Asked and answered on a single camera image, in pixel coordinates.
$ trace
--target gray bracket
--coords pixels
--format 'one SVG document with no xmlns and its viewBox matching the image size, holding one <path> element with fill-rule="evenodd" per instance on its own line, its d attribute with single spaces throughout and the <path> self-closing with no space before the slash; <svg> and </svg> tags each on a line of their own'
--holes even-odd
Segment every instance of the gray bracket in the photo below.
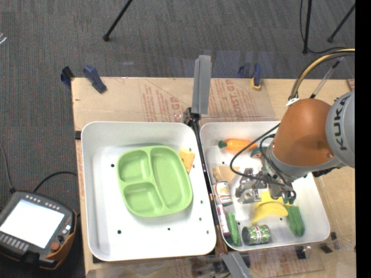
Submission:
<svg viewBox="0 0 371 278">
<path fill-rule="evenodd" d="M 233 278 L 253 278 L 248 266 L 237 251 L 221 256 Z"/>
<path fill-rule="evenodd" d="M 191 108 L 191 112 L 194 114 L 208 114 L 211 67 L 210 56 L 199 56 L 195 62 Z"/>
</svg>

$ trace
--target green plate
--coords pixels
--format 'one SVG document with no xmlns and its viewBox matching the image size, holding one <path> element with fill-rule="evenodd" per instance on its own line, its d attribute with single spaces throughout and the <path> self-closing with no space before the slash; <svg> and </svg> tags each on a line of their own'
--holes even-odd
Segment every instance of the green plate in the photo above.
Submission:
<svg viewBox="0 0 371 278">
<path fill-rule="evenodd" d="M 158 145 L 123 153 L 117 177 L 127 208 L 141 217 L 156 217 L 189 206 L 193 192 L 189 175 L 174 149 Z"/>
</svg>

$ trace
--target can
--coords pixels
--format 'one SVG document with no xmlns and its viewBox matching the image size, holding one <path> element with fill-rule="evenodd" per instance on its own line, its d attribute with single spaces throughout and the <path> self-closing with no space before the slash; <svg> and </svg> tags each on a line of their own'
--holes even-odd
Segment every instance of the can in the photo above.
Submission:
<svg viewBox="0 0 371 278">
<path fill-rule="evenodd" d="M 220 181 L 212 186 L 215 202 L 224 206 L 232 204 L 231 190 L 227 181 Z"/>
<path fill-rule="evenodd" d="M 242 240 L 246 245 L 265 244 L 271 240 L 271 231 L 267 225 L 244 226 Z"/>
<path fill-rule="evenodd" d="M 227 217 L 225 216 L 223 204 L 217 204 L 216 210 L 218 213 L 219 223 L 220 223 L 220 230 L 225 238 L 231 236 L 230 229 L 228 227 Z"/>
</svg>

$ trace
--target toy carrot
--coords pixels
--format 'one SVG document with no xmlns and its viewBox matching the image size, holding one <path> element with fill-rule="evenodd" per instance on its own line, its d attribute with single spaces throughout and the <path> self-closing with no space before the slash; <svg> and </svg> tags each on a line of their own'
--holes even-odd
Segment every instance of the toy carrot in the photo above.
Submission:
<svg viewBox="0 0 371 278">
<path fill-rule="evenodd" d="M 220 140 L 218 143 L 219 148 L 226 147 L 229 151 L 240 151 L 242 148 L 248 146 L 251 141 L 240 140 L 240 139 L 228 139 L 226 142 Z M 257 147 L 256 143 L 253 143 L 249 148 Z"/>
</svg>

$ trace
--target tripod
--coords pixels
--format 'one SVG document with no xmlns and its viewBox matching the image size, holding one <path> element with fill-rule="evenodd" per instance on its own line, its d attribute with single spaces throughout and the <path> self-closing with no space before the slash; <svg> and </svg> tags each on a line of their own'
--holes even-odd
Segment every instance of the tripod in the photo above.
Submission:
<svg viewBox="0 0 371 278">
<path fill-rule="evenodd" d="M 106 34 L 103 35 L 103 40 L 104 41 L 109 41 L 110 40 L 110 35 L 112 33 L 112 31 L 114 30 L 114 28 L 116 27 L 117 23 L 120 21 L 121 17 L 123 16 L 123 14 L 126 12 L 126 10 L 128 9 L 128 7 L 130 6 L 130 4 L 133 2 L 133 0 L 128 0 L 127 3 L 125 4 L 125 6 L 123 7 L 123 9 L 121 10 L 120 14 L 117 16 L 117 18 L 115 19 L 115 21 L 113 22 L 112 26 L 110 27 L 110 29 L 108 30 L 108 32 Z"/>
<path fill-rule="evenodd" d="M 328 37 L 327 41 L 328 42 L 333 42 L 333 39 L 335 35 L 339 32 L 345 21 L 349 18 L 353 10 L 355 9 L 355 3 L 353 4 L 352 8 L 348 11 L 348 13 L 345 15 L 345 17 L 342 19 L 340 24 L 337 26 L 335 29 L 334 33 Z M 308 10 L 307 10 L 307 23 L 305 25 L 305 37 L 304 37 L 304 49 L 303 53 L 306 54 L 308 53 L 308 37 L 309 37 L 309 25 L 310 25 L 310 20 L 311 20 L 311 11 L 312 11 L 312 0 L 308 0 Z"/>
</svg>

